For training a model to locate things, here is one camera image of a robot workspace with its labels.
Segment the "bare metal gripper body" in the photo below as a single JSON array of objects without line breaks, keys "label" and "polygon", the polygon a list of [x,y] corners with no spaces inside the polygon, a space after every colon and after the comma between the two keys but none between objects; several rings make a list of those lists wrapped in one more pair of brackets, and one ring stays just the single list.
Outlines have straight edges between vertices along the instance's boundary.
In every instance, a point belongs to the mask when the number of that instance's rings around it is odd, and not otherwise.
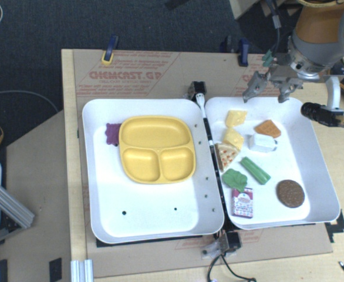
[{"label": "bare metal gripper body", "polygon": [[277,53],[272,61],[267,78],[273,83],[318,82],[321,67],[297,53]]}]

